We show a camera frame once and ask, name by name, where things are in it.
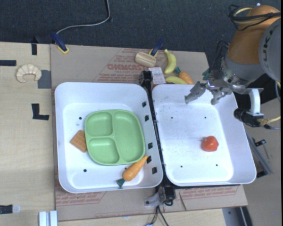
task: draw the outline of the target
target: yellow banana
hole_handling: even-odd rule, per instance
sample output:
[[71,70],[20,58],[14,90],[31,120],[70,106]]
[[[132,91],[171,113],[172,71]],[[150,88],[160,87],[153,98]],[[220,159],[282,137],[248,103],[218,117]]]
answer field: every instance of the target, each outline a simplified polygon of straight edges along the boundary
[[164,74],[170,74],[176,68],[176,57],[174,54],[169,53],[167,49],[165,49],[165,53],[168,58],[168,65],[165,68]]
[[166,82],[173,83],[173,84],[181,84],[181,85],[187,84],[184,80],[182,80],[182,79],[180,79],[179,77],[176,77],[176,76],[166,77]]

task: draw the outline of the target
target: green divided bowl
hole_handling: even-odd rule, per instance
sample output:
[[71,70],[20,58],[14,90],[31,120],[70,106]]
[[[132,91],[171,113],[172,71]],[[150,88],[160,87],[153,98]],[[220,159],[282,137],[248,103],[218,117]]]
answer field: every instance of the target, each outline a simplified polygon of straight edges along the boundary
[[145,140],[137,116],[127,110],[102,110],[85,119],[89,156],[98,164],[122,165],[145,155]]

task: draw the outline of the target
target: toy tomato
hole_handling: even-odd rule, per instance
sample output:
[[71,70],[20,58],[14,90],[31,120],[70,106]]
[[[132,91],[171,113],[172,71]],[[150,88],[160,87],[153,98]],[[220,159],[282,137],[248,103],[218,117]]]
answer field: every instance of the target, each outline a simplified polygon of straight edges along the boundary
[[217,150],[219,143],[214,136],[208,136],[202,141],[201,147],[207,152],[214,152]]

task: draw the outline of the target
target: cardboard box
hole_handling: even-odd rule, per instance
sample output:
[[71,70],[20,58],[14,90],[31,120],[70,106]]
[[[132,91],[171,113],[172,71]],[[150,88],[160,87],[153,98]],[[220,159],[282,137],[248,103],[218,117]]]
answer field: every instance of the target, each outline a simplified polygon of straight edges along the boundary
[[[54,90],[63,82],[115,82],[136,83],[146,67],[134,61],[137,52],[146,49],[87,47],[68,45],[69,53],[62,54],[56,45],[50,46],[53,140],[55,149],[55,198],[59,221],[106,218],[150,214],[153,208],[145,207],[145,198],[155,193],[155,188],[130,189],[109,192],[71,194],[59,185],[57,168],[57,142],[55,123]],[[202,73],[208,68],[204,53],[170,51],[175,54],[177,65],[186,71],[194,81],[202,80]],[[167,66],[164,51],[156,56],[156,66],[162,70]],[[247,205],[243,187],[218,186],[176,189],[172,206],[164,206],[164,212],[202,210]]]

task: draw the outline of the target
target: orange carrot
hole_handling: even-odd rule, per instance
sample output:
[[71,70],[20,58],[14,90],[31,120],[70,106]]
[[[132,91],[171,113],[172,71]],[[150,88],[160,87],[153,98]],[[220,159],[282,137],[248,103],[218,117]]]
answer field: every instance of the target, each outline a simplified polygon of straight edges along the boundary
[[186,82],[187,84],[189,85],[193,85],[194,84],[194,81],[192,80],[192,78],[188,75],[187,72],[182,72],[180,71],[179,67],[177,67],[175,69],[175,71],[178,73],[178,77],[180,79],[182,79],[184,82]]
[[144,156],[136,163],[132,164],[126,171],[123,173],[123,178],[117,181],[117,184],[121,187],[125,181],[131,181],[137,176],[145,162],[147,161],[148,156]]

